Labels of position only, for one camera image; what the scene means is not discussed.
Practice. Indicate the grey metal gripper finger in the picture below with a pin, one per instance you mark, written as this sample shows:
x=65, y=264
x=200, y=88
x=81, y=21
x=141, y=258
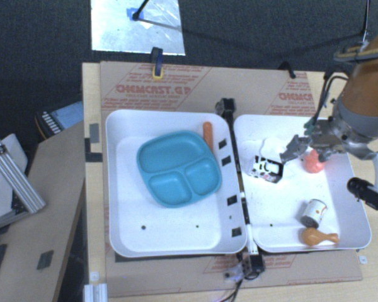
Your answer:
x=324, y=156
x=294, y=147

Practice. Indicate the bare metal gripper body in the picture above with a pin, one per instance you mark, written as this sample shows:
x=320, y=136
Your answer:
x=329, y=135

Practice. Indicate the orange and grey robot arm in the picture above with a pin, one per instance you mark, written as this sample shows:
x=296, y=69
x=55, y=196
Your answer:
x=368, y=90

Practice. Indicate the pink round toy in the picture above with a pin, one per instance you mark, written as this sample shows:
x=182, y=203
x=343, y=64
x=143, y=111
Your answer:
x=313, y=165

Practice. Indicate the black and white carton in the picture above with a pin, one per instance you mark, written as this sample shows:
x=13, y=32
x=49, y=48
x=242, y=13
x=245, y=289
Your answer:
x=264, y=168

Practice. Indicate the white can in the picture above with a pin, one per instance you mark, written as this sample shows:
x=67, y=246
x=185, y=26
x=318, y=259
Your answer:
x=313, y=212

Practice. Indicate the white plastic tray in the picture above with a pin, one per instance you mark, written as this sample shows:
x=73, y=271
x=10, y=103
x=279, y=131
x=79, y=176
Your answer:
x=176, y=228
x=277, y=206

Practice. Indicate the thin black and white rod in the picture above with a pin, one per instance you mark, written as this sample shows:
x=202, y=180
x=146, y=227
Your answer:
x=243, y=200

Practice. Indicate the orange chicken drumstick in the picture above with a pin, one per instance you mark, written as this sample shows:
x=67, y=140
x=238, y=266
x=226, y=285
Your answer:
x=313, y=237

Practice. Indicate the orange sausage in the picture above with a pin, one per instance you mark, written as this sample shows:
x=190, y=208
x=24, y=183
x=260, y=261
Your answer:
x=207, y=132

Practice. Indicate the blue divided plate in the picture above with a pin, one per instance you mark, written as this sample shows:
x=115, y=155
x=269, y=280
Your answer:
x=176, y=168

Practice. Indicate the brown cardboard board red print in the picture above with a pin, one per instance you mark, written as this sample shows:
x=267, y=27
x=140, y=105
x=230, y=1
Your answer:
x=182, y=83

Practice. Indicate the black cylinder on white bracket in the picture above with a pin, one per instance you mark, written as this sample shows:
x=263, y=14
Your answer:
x=367, y=191

